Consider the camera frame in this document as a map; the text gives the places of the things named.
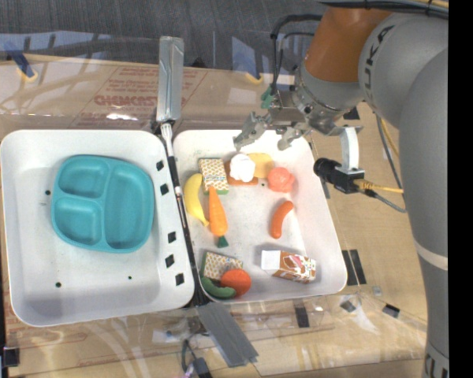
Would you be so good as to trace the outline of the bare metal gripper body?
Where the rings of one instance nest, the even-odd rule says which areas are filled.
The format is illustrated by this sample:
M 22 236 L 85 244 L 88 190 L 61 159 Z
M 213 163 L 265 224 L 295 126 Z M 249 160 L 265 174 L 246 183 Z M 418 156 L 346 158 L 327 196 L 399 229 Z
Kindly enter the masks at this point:
M 266 123 L 269 128 L 283 132 L 316 131 L 335 136 L 345 130 L 336 122 L 347 112 L 346 109 L 328 106 L 304 91 L 277 91 L 268 105 Z

